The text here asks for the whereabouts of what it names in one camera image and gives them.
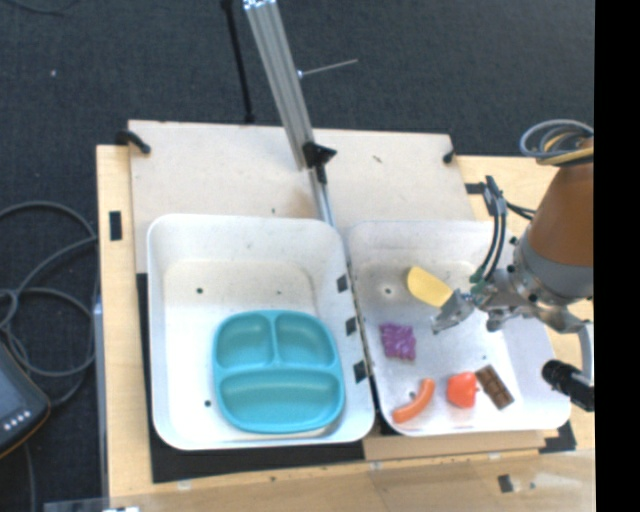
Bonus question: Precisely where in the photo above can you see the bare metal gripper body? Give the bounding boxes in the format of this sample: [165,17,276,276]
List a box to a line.
[471,267,555,318]

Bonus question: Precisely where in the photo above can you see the yellow slice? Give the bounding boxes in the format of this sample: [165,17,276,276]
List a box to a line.
[405,265,456,309]

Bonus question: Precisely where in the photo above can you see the white plastic tray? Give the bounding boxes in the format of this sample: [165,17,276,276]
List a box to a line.
[145,213,377,452]
[345,219,573,438]

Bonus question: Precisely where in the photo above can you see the purple grapes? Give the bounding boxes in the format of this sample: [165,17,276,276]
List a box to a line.
[378,322,418,363]

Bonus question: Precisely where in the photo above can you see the brown chocolate bar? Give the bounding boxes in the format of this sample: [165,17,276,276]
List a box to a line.
[474,364,516,412]

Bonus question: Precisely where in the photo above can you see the thin black and white rod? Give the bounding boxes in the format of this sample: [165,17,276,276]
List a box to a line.
[312,168,383,426]

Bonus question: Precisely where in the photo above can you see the orange sausage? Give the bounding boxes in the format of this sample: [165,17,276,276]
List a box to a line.
[391,377,437,426]

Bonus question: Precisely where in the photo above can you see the blue divided plate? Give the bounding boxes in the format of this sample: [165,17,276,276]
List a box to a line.
[211,309,347,435]

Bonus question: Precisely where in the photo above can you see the pale wood flat board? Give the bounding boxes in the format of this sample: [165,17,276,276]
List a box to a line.
[126,118,549,462]

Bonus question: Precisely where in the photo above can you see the black cylinder on white bracket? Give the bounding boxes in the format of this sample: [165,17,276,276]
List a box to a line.
[541,310,595,413]

